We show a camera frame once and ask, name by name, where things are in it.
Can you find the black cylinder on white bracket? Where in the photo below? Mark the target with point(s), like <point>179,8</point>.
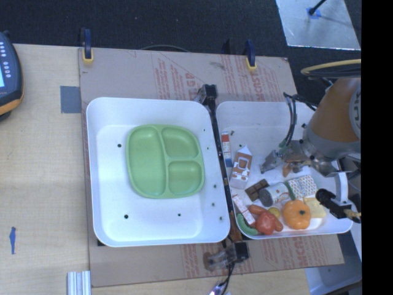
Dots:
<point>333,203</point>

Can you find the white plastic tray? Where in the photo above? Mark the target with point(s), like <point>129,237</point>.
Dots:
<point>153,220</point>
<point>258,124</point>

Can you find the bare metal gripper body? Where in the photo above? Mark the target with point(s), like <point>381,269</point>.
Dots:
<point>296,152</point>

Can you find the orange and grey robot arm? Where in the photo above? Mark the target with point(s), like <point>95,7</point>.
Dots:
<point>333,118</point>

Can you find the brown chocolate bar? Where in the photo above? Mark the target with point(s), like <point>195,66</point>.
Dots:
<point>255,190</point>

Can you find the red white blue packet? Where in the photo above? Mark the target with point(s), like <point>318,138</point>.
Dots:
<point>226,149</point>

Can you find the small yellow lemon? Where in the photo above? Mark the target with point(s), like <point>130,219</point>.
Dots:
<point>275,211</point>

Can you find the brown cardboard board red print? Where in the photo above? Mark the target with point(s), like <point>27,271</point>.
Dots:
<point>129,72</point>

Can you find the orange pumpkin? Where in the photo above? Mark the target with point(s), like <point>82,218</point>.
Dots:
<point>296,215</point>

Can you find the white and orange can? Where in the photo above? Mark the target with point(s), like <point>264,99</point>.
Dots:
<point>276,194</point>

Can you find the small orange toy food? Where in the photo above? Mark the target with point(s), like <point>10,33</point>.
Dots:
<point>286,170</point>

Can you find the white patterned carton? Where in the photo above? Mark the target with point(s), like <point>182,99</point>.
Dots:
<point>302,186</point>

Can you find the white and brown carton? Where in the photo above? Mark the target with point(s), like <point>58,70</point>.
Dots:
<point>242,169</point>

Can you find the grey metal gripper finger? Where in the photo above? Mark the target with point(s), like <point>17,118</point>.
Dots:
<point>270,162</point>
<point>297,167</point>

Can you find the red and white packet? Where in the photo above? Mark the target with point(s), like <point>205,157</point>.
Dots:
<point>242,207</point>

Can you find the red bell pepper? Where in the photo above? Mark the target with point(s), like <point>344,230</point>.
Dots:
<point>265,223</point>

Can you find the green pea pod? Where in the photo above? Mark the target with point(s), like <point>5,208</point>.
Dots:
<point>244,226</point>

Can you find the yellow cheese slice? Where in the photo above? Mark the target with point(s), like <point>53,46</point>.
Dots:
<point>317,209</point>

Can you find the green divided plate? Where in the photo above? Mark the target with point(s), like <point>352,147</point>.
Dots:
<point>147,161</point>

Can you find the thin black rod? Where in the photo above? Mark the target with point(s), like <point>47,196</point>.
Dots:
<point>219,152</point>

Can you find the orange carrot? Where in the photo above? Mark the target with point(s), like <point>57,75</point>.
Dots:
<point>255,209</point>

